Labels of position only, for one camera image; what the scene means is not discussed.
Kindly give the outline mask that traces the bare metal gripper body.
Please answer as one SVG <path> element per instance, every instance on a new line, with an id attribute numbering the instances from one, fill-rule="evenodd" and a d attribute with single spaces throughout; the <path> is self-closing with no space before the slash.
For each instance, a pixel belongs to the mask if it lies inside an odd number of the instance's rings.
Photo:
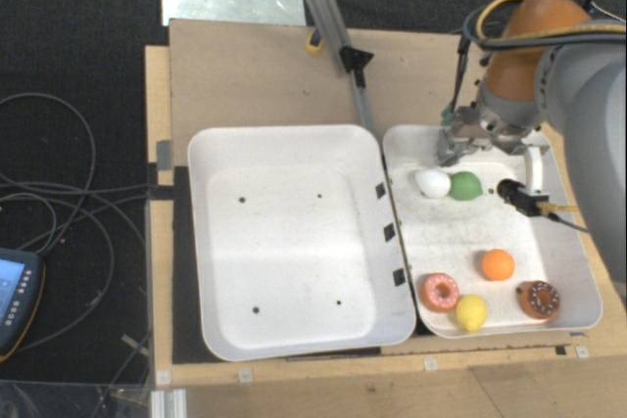
<path id="1" fill-rule="evenodd" d="M 453 148 L 457 143 L 472 144 L 472 154 L 495 147 L 517 156 L 527 150 L 523 139 L 537 126 L 534 105 L 460 107 L 449 127 L 449 140 Z"/>

